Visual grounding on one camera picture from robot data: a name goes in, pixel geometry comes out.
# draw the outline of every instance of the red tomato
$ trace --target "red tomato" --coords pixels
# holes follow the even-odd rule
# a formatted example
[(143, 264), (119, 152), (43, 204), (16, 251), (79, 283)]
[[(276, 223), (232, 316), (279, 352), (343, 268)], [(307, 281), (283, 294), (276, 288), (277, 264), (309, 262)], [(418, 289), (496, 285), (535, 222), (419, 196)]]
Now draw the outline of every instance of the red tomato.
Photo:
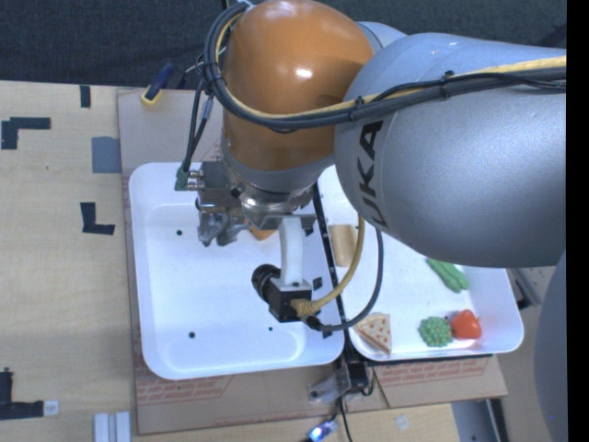
[(470, 309), (460, 311), (450, 320), (450, 327), (457, 339), (478, 339), (482, 334), (479, 320)]

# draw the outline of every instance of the toy pizza slice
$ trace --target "toy pizza slice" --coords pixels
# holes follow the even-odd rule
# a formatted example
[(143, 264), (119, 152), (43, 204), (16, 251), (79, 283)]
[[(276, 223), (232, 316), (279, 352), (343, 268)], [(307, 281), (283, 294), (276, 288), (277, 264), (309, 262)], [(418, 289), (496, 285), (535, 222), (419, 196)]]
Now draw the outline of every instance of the toy pizza slice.
[(366, 316), (354, 326), (358, 334), (385, 354), (390, 354), (392, 346), (390, 339), (390, 315), (373, 313)]

